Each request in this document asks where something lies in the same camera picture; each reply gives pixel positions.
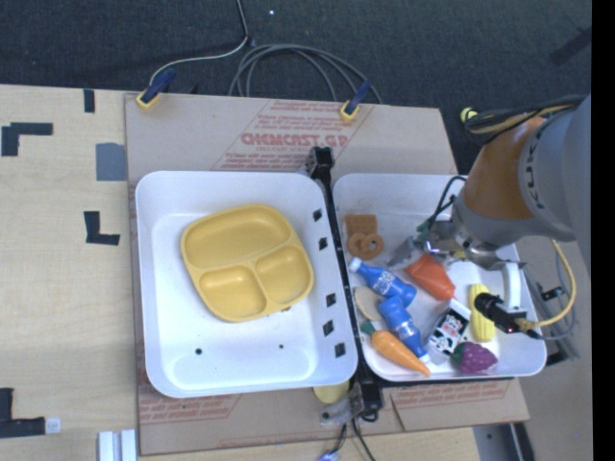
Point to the beige round bread slice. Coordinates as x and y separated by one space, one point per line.
367 303

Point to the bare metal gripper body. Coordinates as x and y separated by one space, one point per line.
449 238

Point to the blue plastic bottle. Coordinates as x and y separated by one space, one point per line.
384 282
401 322

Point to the black cylinder on white bracket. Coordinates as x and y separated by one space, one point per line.
495 308

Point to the brown cardboard board red print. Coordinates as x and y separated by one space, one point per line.
202 132

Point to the white plastic tray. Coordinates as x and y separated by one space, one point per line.
240 353
394 200

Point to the brown square biscuit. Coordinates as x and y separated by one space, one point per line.
360 223

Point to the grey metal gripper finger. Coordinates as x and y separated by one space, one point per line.
407 251
504 262

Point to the cow print carton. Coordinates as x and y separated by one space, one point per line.
448 332

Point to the yellow divided plate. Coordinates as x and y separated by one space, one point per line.
240 238

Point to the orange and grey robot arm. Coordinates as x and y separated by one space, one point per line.
528 180

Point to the thin black rod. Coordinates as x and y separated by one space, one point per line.
336 238

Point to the orange carrot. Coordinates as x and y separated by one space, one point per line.
394 348

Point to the yellow corn cob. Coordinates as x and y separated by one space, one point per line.
481 327

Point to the purple grapes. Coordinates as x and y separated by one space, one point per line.
475 358

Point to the yellow rounded object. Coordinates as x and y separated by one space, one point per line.
331 393

